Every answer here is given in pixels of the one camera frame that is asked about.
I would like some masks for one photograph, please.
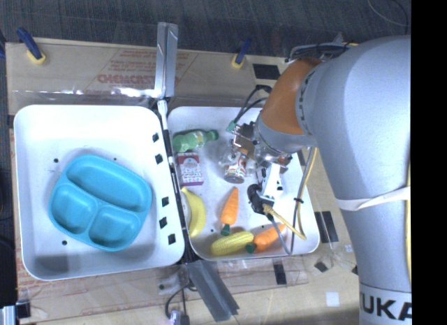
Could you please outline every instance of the toy carrot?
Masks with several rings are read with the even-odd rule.
[[[239,190],[237,187],[233,187],[230,196],[225,202],[221,213],[221,222],[223,223],[223,228],[221,230],[221,235],[227,236],[230,234],[230,226],[236,222],[237,212],[239,211]]]
[[[284,228],[286,228],[285,224],[278,224],[279,231],[282,232]],[[253,242],[247,244],[245,246],[245,249],[248,251],[248,253],[253,253],[256,250],[257,252],[263,252],[266,250],[269,246],[273,244],[273,242],[278,239],[278,232],[277,230],[272,227],[269,228],[267,231],[264,231],[253,239]]]

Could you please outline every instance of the blue divided tray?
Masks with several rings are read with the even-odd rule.
[[[70,237],[116,252],[140,233],[152,190],[133,171],[93,154],[64,169],[50,197],[52,223]]]

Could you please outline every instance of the white sink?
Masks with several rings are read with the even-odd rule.
[[[61,280],[168,266],[182,257],[175,193],[160,122],[152,111],[137,106],[27,106],[15,116],[14,133],[22,256],[31,275]],[[87,153],[131,169],[152,187],[145,223],[124,250],[92,247],[50,221],[54,185],[72,159]]]

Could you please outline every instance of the white strap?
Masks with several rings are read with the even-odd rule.
[[[411,186],[395,189],[374,198],[364,199],[337,199],[337,204],[342,210],[362,210],[372,205],[380,205],[391,201],[411,200]]]

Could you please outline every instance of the metal bracket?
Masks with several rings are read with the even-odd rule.
[[[261,196],[275,200],[282,192],[281,165],[270,164],[267,168],[267,174],[263,178]]]
[[[15,306],[4,306],[0,309],[0,324],[1,325],[15,325]]]
[[[233,133],[233,146],[237,151],[246,155],[250,159],[254,159],[254,144],[253,144],[253,127],[254,123],[236,125]]]
[[[177,62],[178,26],[160,22],[156,36],[156,70],[154,89],[156,98],[174,96]]]
[[[200,260],[186,265],[189,278],[196,286],[215,322],[237,315],[239,305],[210,261]]]

